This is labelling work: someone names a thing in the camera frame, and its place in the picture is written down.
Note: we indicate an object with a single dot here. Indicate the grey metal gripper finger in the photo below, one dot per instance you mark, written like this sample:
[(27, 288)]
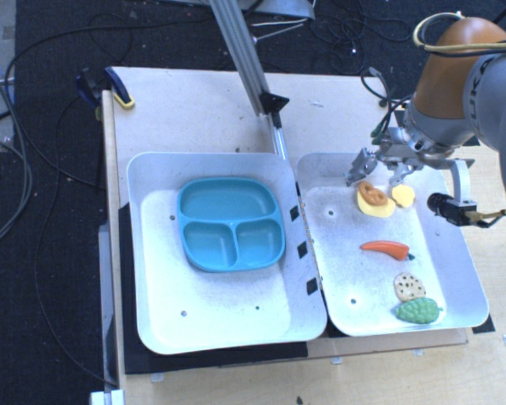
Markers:
[(361, 165), (401, 173)]

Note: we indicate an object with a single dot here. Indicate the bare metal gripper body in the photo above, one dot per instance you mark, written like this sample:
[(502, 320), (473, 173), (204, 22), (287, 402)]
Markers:
[(398, 148)]

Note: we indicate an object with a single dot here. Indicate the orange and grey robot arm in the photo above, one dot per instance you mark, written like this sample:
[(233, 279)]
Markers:
[(451, 78)]

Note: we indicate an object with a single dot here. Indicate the small yellow potato slice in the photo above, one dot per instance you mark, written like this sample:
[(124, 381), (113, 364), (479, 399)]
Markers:
[(403, 196)]

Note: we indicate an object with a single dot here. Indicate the brown pretzel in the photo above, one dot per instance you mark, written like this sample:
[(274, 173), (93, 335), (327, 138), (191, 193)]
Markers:
[(369, 192)]

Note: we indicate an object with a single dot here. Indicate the large yellow potato slice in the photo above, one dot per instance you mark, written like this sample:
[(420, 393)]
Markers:
[(377, 210)]

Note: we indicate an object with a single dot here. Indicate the orange carrot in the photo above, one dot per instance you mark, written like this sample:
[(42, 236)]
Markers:
[(385, 248)]

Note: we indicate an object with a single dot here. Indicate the thin black and white rod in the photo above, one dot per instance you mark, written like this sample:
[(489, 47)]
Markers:
[(279, 142)]

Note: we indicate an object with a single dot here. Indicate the white plastic tray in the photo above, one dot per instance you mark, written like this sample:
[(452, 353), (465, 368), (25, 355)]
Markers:
[(362, 277), (219, 306)]

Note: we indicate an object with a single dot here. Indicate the beige biscuit with dark dots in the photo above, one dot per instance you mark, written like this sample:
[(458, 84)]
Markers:
[(409, 286)]

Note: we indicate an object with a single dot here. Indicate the green grapes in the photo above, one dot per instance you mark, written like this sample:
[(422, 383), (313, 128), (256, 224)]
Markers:
[(417, 310)]

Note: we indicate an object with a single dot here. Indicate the blue divided plate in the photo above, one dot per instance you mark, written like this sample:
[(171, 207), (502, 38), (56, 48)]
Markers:
[(232, 226)]

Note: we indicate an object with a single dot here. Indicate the black cylinder on white bracket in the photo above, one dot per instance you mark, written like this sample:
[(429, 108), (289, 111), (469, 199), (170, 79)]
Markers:
[(447, 207)]

